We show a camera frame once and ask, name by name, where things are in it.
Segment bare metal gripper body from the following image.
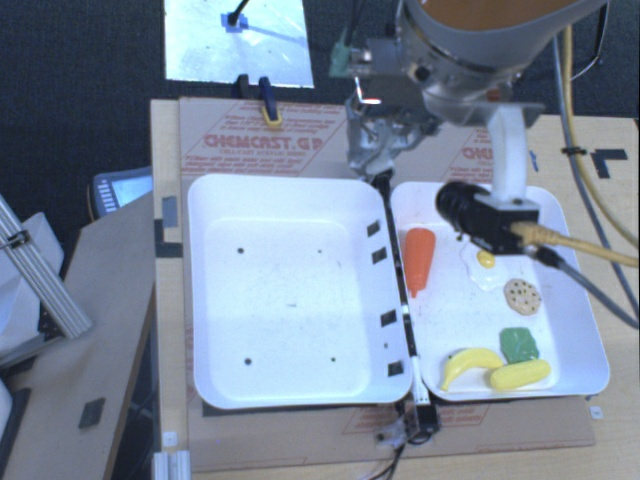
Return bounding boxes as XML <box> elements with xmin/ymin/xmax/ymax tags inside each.
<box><xmin>349</xmin><ymin>36</ymin><xmax>527</xmax><ymax>142</ymax></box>

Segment brown cardboard board red print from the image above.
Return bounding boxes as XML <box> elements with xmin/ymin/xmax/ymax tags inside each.
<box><xmin>177</xmin><ymin>96</ymin><xmax>599</xmax><ymax>474</ymax></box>

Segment orange carrot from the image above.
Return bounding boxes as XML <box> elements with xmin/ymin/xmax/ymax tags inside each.
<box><xmin>403</xmin><ymin>227</ymin><xmax>437</xmax><ymax>299</ymax></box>

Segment thin black and white rod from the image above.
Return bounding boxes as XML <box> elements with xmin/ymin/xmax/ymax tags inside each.
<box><xmin>372</xmin><ymin>173</ymin><xmax>431</xmax><ymax>412</ymax></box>

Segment white fried egg yellow yolk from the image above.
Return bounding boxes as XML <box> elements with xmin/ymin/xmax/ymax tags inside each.
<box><xmin>459</xmin><ymin>242</ymin><xmax>504</xmax><ymax>292</ymax></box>

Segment white plastic tray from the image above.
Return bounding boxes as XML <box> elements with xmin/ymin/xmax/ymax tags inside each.
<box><xmin>389</xmin><ymin>181</ymin><xmax>612</xmax><ymax>403</ymax></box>
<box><xmin>186</xmin><ymin>173</ymin><xmax>415</xmax><ymax>411</ymax></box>

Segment beige biscuit with dark dots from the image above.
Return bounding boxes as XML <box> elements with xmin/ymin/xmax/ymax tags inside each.
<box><xmin>502</xmin><ymin>277</ymin><xmax>543</xmax><ymax>317</ymax></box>

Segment yellow banana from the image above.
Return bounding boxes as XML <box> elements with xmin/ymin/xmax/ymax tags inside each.
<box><xmin>439</xmin><ymin>347</ymin><xmax>504</xmax><ymax>392</ymax></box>

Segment green lettuce leaf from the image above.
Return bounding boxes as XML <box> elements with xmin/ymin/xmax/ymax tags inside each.
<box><xmin>499</xmin><ymin>326</ymin><xmax>541</xmax><ymax>365</ymax></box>

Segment yellow corn cob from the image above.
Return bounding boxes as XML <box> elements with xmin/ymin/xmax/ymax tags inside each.
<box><xmin>489</xmin><ymin>358</ymin><xmax>553</xmax><ymax>391</ymax></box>

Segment black cylinder on white bracket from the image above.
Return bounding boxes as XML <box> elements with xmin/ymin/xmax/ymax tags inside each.
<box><xmin>434</xmin><ymin>101</ymin><xmax>545</xmax><ymax>258</ymax></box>

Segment black block with thin wires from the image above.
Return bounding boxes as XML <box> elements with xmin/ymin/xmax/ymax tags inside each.
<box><xmin>412</xmin><ymin>402</ymin><xmax>442</xmax><ymax>443</ymax></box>

